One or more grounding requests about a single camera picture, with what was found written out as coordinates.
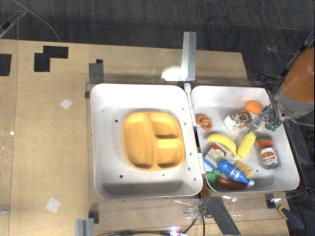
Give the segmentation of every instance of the white paper square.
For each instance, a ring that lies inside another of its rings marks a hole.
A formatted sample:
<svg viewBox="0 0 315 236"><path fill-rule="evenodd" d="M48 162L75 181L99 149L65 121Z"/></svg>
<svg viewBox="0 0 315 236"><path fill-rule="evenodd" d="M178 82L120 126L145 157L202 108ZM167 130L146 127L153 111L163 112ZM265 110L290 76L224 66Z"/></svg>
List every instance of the white paper square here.
<svg viewBox="0 0 315 236"><path fill-rule="evenodd" d="M61 205L61 202L59 202L58 200L54 198L50 198L45 208L51 211L52 213L56 214L60 205Z"/></svg>
<svg viewBox="0 0 315 236"><path fill-rule="evenodd" d="M64 109L68 109L72 104L72 101L66 99L62 103L60 103L60 106L62 106Z"/></svg>

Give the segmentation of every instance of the wooden surface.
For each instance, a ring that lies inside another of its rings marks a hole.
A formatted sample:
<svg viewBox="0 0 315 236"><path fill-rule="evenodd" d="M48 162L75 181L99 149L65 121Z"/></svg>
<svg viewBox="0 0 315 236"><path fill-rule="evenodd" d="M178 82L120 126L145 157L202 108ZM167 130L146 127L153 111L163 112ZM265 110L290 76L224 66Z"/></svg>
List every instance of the wooden surface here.
<svg viewBox="0 0 315 236"><path fill-rule="evenodd" d="M18 63L12 63L13 71L18 69L18 76L16 84L14 72L9 77L0 77L0 102L5 102L7 109L15 109L12 98L16 98L15 117L10 112L6 114L9 118L15 118L14 141L12 136L6 136L2 141L8 144L14 142L14 153L11 200L9 192L0 192L1 205L7 202L11 204L10 223L8 216L1 214L0 234L74 236L75 220L86 219L90 207L87 109L84 98L89 63L103 59L105 74L159 77L164 68L180 65L181 50L9 42L0 40L0 53L9 52L14 57L18 56ZM42 53L43 45L69 47L68 59L51 59L50 73L33 71L34 53ZM196 56L197 77L247 79L241 54L197 51ZM73 102L67 110L60 106L66 99ZM0 166L0 187L9 186L10 168L2 167L2 157ZM56 214L45 209L51 197L61 202ZM132 208L121 207L115 212L127 215L132 212ZM274 210L272 212L260 206L253 211L246 209L247 217L254 220L239 220L237 225L244 235L255 235L252 233L254 226L263 229L268 219L272 228L277 228L278 235L287 235L284 220L274 214ZM162 216L154 219L165 221ZM142 220L145 220L143 215L133 217L133 221L140 225ZM156 223L155 220L150 221L152 225ZM115 223L118 226L121 222L116 220ZM209 223L206 235L210 235L208 232L221 235L216 225L211 221ZM200 234L201 230L200 226L196 226L190 235Z"/></svg>

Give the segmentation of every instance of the sink basin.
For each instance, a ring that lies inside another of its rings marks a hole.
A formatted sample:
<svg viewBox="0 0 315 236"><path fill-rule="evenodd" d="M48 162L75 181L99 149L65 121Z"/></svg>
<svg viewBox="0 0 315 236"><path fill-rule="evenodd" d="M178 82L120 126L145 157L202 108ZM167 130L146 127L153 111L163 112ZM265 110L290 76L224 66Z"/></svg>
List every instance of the sink basin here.
<svg viewBox="0 0 315 236"><path fill-rule="evenodd" d="M101 197L176 197L200 192L196 142L181 88L99 84L90 99L94 186Z"/></svg>

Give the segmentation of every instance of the yellow banana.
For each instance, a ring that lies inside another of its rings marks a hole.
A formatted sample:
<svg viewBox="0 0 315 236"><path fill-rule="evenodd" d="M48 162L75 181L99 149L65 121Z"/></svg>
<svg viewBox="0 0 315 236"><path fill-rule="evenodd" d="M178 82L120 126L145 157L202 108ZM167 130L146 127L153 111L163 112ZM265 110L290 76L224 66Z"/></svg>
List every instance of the yellow banana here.
<svg viewBox="0 0 315 236"><path fill-rule="evenodd" d="M208 136L207 140L209 142L222 144L229 151L231 151L234 156L236 156L236 144L231 138L227 137L226 135L214 133Z"/></svg>
<svg viewBox="0 0 315 236"><path fill-rule="evenodd" d="M247 134L237 150L237 156L240 158L245 158L250 152L250 150L252 149L252 146L254 145L255 140L256 140L256 135L253 132L250 134Z"/></svg>

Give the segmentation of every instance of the gray carpet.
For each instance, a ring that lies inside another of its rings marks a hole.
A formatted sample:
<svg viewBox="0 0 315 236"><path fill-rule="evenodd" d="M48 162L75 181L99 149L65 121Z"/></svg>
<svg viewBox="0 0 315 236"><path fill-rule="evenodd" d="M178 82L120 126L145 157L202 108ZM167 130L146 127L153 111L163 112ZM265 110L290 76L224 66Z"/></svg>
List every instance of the gray carpet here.
<svg viewBox="0 0 315 236"><path fill-rule="evenodd" d="M314 0L17 0L46 20L62 42L242 52L250 79L278 76L314 29ZM16 10L0 0L0 24ZM57 41L27 13L5 38Z"/></svg>

